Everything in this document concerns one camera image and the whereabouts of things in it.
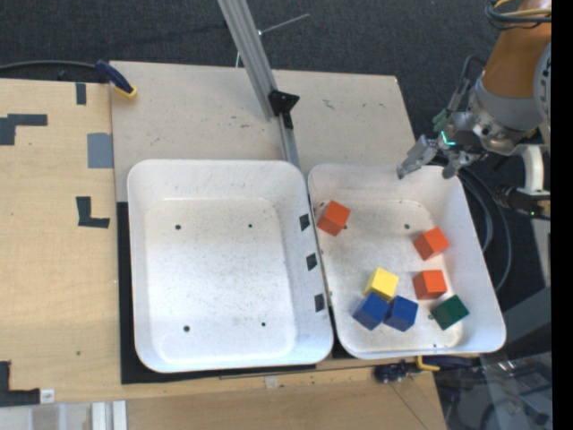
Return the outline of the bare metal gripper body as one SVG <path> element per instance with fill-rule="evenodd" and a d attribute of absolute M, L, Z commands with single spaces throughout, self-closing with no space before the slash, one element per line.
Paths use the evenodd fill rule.
<path fill-rule="evenodd" d="M 487 112 L 442 110 L 436 116 L 436 146 L 448 160 L 479 160 L 488 152 L 509 156 L 525 137 Z"/>

